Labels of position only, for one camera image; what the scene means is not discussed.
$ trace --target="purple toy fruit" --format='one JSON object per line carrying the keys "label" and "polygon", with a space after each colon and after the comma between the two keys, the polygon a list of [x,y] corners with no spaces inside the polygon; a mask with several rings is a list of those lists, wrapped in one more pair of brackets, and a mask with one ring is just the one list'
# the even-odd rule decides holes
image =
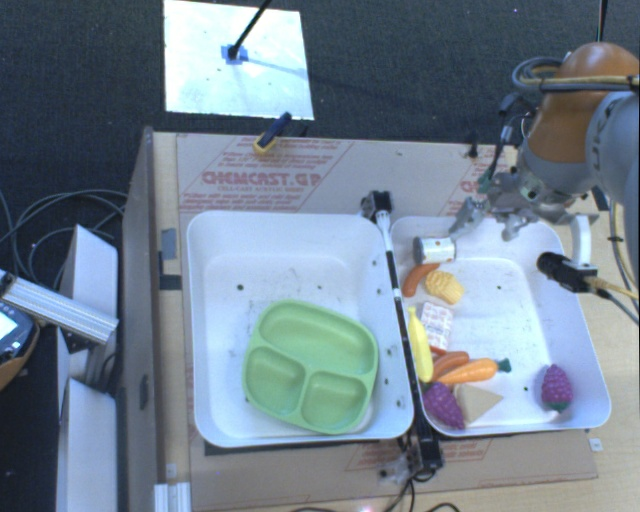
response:
{"label": "purple toy fruit", "polygon": [[455,429],[464,428],[464,419],[458,402],[442,382],[431,385],[422,395],[422,402],[425,409],[445,425]]}
{"label": "purple toy fruit", "polygon": [[567,374],[559,366],[552,364],[542,381],[542,401],[551,409],[564,411],[573,400],[573,390]]}

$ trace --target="green plate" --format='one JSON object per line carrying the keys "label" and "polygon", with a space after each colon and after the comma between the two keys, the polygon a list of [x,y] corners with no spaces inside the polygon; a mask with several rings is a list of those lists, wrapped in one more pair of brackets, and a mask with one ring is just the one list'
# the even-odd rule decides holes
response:
{"label": "green plate", "polygon": [[323,434],[360,423],[378,370],[378,343],[359,322],[283,300],[264,310],[242,369],[244,392],[261,411]]}

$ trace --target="orange carrot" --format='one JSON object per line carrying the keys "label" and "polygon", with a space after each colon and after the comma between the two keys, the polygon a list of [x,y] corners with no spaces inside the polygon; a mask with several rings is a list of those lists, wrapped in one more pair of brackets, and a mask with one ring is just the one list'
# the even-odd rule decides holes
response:
{"label": "orange carrot", "polygon": [[462,384],[464,382],[479,382],[488,380],[498,371],[510,372],[511,364],[508,359],[496,362],[488,357],[476,359],[442,375],[438,382],[443,384]]}
{"label": "orange carrot", "polygon": [[424,265],[416,265],[413,267],[402,284],[402,295],[405,297],[413,297],[416,294],[420,280],[439,266],[440,263],[425,263]]}
{"label": "orange carrot", "polygon": [[431,377],[431,381],[434,382],[438,380],[447,372],[447,370],[450,370],[451,368],[455,368],[457,366],[462,366],[463,364],[467,364],[468,362],[469,354],[467,354],[466,352],[447,352],[445,355],[440,356],[438,359],[434,360],[433,376]]}

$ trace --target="black floor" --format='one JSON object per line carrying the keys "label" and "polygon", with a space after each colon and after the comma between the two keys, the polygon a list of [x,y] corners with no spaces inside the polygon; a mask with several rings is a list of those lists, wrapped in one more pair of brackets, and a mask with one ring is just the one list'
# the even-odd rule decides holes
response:
{"label": "black floor", "polygon": [[[640,4],[609,4],[604,39],[637,55]],[[594,40],[598,5],[275,0],[272,8],[301,13],[316,118],[308,136],[462,142],[475,131],[480,142],[493,143],[513,67],[533,56],[562,57]],[[51,194],[126,193],[144,126],[258,134],[269,124],[164,111],[162,9],[161,0],[0,2],[0,191],[14,222]],[[16,242],[26,270],[30,248],[49,232],[96,224],[110,211],[75,198],[29,221]],[[0,204],[0,239],[7,226]],[[117,244],[117,222],[104,230]],[[67,246],[67,234],[39,244],[33,277],[52,285]],[[0,242],[0,268],[16,268],[7,240]],[[30,384],[15,382],[0,393],[3,512],[53,510],[55,357],[50,347],[38,352]]]}

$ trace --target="black rod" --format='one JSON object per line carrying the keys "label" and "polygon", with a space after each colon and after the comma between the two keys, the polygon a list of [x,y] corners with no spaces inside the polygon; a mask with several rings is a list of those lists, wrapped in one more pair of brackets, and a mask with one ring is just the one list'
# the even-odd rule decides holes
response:
{"label": "black rod", "polygon": [[249,32],[251,32],[251,29],[254,27],[254,25],[258,23],[260,16],[262,16],[262,13],[267,10],[267,7],[269,7],[270,3],[271,3],[271,0],[265,0],[264,2],[262,2],[262,5],[258,9],[258,12],[253,17],[251,22],[247,25],[247,28],[244,29],[244,32],[238,38],[238,40],[236,41],[236,44],[234,44],[231,48],[229,48],[228,55],[230,60],[235,60],[235,58],[238,56],[238,51],[240,50],[240,46],[242,45],[242,42],[247,38],[247,36],[249,35]]}

